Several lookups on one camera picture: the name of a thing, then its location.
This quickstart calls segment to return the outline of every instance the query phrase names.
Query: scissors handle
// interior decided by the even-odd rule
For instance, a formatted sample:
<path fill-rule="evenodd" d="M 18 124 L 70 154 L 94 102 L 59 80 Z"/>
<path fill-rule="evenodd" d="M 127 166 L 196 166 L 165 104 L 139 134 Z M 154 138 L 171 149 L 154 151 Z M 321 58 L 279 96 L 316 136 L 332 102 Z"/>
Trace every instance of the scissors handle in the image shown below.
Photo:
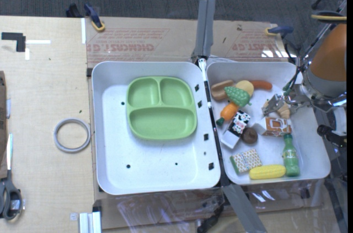
<path fill-rule="evenodd" d="M 0 209 L 1 209 L 1 200 L 3 201 L 3 197 L 5 195 L 5 200 L 3 201 L 2 216 L 6 220 L 12 220 L 16 217 L 17 214 L 20 213 L 23 205 L 23 201 L 22 201 L 22 195 L 20 191 L 12 183 L 11 170 L 8 170 L 7 178 L 3 179 L 0 182 L 0 184 L 1 184 L 0 194 L 3 193 L 2 196 L 0 197 Z M 19 203 L 15 206 L 15 209 L 12 208 L 12 201 L 17 201 L 17 203 Z"/>

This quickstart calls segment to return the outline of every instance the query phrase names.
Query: bottle label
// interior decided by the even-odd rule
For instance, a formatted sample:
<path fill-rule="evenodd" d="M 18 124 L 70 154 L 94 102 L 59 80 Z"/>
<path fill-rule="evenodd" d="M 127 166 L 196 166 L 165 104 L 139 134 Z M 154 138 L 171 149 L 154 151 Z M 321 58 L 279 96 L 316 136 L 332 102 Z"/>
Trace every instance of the bottle label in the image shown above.
<path fill-rule="evenodd" d="M 297 158 L 297 152 L 295 150 L 286 150 L 283 153 L 283 157 L 288 159 Z"/>

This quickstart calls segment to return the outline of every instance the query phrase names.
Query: scissors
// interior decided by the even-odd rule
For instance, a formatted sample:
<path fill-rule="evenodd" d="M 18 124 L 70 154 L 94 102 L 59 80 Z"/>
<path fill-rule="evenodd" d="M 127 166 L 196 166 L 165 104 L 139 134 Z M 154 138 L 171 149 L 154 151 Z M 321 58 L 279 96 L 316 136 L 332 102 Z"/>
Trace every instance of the scissors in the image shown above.
<path fill-rule="evenodd" d="M 20 191 L 13 185 L 11 180 L 11 160 L 12 160 L 12 133 L 7 141 L 7 177 L 0 180 L 0 217 L 6 220 L 14 219 L 23 206 Z"/>

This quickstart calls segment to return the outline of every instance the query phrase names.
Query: yellow corn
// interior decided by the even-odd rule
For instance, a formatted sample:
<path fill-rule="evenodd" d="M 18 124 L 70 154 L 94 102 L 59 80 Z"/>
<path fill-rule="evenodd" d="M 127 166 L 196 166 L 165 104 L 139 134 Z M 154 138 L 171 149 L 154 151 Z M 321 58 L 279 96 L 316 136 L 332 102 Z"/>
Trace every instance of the yellow corn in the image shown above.
<path fill-rule="evenodd" d="M 283 165 L 263 165 L 250 169 L 251 179 L 270 179 L 282 177 L 286 174 L 286 168 Z"/>

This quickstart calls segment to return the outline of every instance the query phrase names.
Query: beige checkered block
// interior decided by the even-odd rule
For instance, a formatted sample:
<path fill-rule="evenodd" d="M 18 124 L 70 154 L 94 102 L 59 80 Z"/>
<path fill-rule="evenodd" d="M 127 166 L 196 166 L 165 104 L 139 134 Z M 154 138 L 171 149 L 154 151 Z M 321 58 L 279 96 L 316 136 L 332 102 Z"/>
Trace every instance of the beige checkered block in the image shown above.
<path fill-rule="evenodd" d="M 259 154 L 255 149 L 243 151 L 231 156 L 231 162 L 236 170 L 236 173 L 241 174 L 254 167 L 261 166 L 263 163 L 260 160 Z"/>

